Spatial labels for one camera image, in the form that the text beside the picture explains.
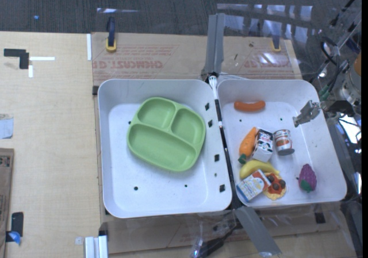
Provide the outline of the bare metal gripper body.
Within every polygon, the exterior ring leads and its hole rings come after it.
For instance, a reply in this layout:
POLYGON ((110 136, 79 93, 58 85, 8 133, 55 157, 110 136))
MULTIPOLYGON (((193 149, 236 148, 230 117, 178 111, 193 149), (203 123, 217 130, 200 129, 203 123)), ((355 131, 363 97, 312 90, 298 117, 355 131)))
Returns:
POLYGON ((340 86, 329 90, 328 86, 324 86, 319 91, 319 99, 326 107, 331 107, 337 103, 361 107, 361 95, 354 87, 340 86))

